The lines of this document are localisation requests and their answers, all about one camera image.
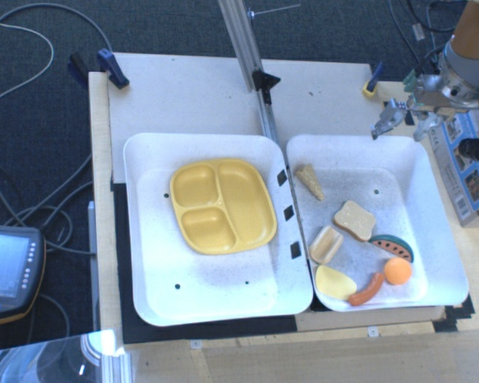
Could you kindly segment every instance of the blue box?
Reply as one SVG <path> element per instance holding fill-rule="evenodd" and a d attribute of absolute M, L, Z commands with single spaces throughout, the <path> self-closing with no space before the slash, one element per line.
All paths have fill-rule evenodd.
<path fill-rule="evenodd" d="M 479 227 L 479 161 L 459 152 L 464 139 L 479 138 L 479 111 L 457 113 L 430 130 L 441 177 L 463 227 Z"/>

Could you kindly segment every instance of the toy hot dog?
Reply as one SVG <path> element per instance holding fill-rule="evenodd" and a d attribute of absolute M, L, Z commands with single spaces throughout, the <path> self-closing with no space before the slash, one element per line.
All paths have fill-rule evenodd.
<path fill-rule="evenodd" d="M 366 289 L 361 290 L 356 294 L 350 295 L 350 297 L 348 298 L 348 302 L 352 306 L 358 306 L 362 305 L 363 303 L 366 303 L 378 293 L 378 291 L 383 285 L 383 281 L 385 281 L 385 275 L 383 275 L 381 272 L 374 273 Z"/>

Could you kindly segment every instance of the toy sink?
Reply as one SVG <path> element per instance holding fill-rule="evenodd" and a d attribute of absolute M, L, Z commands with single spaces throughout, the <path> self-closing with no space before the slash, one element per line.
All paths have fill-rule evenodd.
<path fill-rule="evenodd" d="M 313 286 L 275 142 L 253 135 L 138 133 L 125 144 L 124 162 L 133 303 L 147 323 L 308 308 Z M 254 211 L 249 206 L 245 213 L 243 202 Z"/>
<path fill-rule="evenodd" d="M 337 311 L 369 310 L 404 306 L 461 304 L 468 282 L 454 244 L 444 207 L 424 147 L 409 137 L 300 135 L 287 144 L 287 158 L 294 172 L 312 164 L 325 194 L 318 201 L 294 179 L 302 228 L 307 245 L 321 229 L 333 225 L 334 214 L 353 200 L 376 218 L 373 235 L 395 235 L 412 248 L 412 278 L 404 285 L 382 289 L 367 303 L 351 306 L 315 288 L 317 298 Z M 363 290 L 374 272 L 383 272 L 394 257 L 388 251 L 354 239 L 344 239 L 327 264 L 352 278 Z M 315 278 L 318 264 L 310 260 Z"/>
<path fill-rule="evenodd" d="M 195 251 L 245 251 L 275 235 L 275 212 L 263 178 L 241 159 L 183 166 L 172 176 L 170 191 L 181 232 Z"/>

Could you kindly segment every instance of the yellow plate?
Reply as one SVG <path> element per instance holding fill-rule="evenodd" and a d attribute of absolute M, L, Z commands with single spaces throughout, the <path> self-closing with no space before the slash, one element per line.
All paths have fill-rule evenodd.
<path fill-rule="evenodd" d="M 244 160 L 187 164 L 172 175 L 170 191 L 184 239 L 202 254 L 251 250 L 275 235 L 277 221 L 266 185 Z"/>

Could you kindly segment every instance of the monitor screen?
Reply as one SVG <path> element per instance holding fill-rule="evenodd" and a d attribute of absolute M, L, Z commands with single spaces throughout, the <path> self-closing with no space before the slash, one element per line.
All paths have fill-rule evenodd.
<path fill-rule="evenodd" d="M 0 296 L 16 298 L 28 248 L 28 238 L 0 234 Z"/>

